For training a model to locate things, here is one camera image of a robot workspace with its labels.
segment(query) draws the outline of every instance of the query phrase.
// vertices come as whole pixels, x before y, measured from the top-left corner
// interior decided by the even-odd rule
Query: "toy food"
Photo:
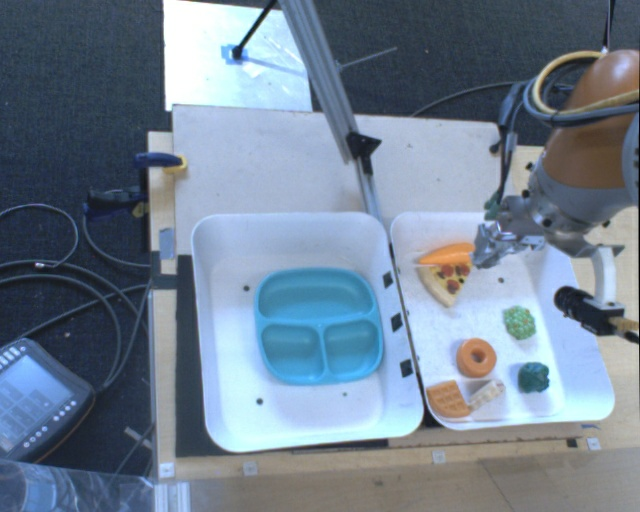
[[[471,413],[455,380],[427,388],[427,398],[434,412],[443,418],[463,418]]]
[[[542,363],[525,363],[518,371],[518,387],[523,393],[538,393],[549,387],[549,368]]]
[[[504,382],[501,380],[495,379],[490,380],[484,386],[482,386],[478,391],[476,391],[471,398],[469,398],[469,410],[471,412],[479,409],[485,404],[491,402],[495,398],[499,397],[502,393],[504,393],[505,387]]]
[[[484,377],[493,370],[496,360],[496,351],[480,338],[463,341],[456,353],[458,370],[467,377]]]
[[[418,274],[425,288],[443,306],[454,305],[471,272],[473,244],[458,243],[436,249],[418,260]]]
[[[446,245],[445,247],[436,249],[435,251],[432,251],[420,258],[418,260],[418,264],[444,265],[449,263],[451,265],[456,265],[458,263],[465,263],[467,265],[471,265],[471,256],[469,253],[472,253],[475,250],[475,245],[467,242]]]
[[[418,267],[422,284],[438,302],[447,308],[455,304],[470,272],[471,267],[464,263]]]
[[[536,321],[528,309],[513,306],[502,313],[507,332],[517,340],[530,338],[536,333]]]

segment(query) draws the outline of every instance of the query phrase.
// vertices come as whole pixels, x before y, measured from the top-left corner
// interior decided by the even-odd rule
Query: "blue clamp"
[[[140,187],[100,192],[89,190],[87,202],[82,205],[88,221],[106,220],[121,213],[142,217],[146,213],[148,195]]]
[[[169,153],[138,153],[133,159],[136,169],[162,167],[167,174],[175,174],[187,170],[187,159],[181,155]]]

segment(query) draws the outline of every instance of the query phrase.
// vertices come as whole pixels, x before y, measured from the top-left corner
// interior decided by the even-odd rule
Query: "yellow cable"
[[[574,60],[581,59],[600,59],[604,57],[606,54],[594,51],[579,51],[573,53],[567,53],[565,55],[561,55],[557,59],[552,60],[549,64],[547,64],[544,69],[537,76],[536,81],[531,88],[531,99],[533,103],[538,108],[538,110],[544,114],[563,116],[570,114],[581,114],[583,112],[592,112],[594,110],[598,110],[601,108],[607,107],[617,107],[620,105],[626,105],[628,103],[638,101],[640,97],[640,90],[636,89],[635,91],[629,91],[622,94],[618,94],[616,96],[612,96],[611,98],[605,98],[603,100],[596,101],[594,103],[590,103],[589,105],[585,105],[583,107],[574,108],[571,110],[562,110],[558,112],[557,110],[549,107],[542,101],[541,91],[542,84],[547,79],[547,77],[555,71],[559,66],[562,66],[568,62]]]

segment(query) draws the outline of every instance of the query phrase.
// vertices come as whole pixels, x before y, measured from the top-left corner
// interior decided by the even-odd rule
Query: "blue plate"
[[[255,318],[265,365],[289,384],[362,379],[382,360],[375,295],[367,281],[349,270],[269,274],[256,291]]]

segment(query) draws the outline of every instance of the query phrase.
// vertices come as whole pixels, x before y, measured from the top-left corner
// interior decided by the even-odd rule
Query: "green toy food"
[[[528,309],[513,306],[502,313],[507,332],[517,340],[530,338],[536,333],[536,321]]]
[[[518,387],[523,393],[538,393],[549,387],[549,368],[542,363],[525,363],[518,371]]]

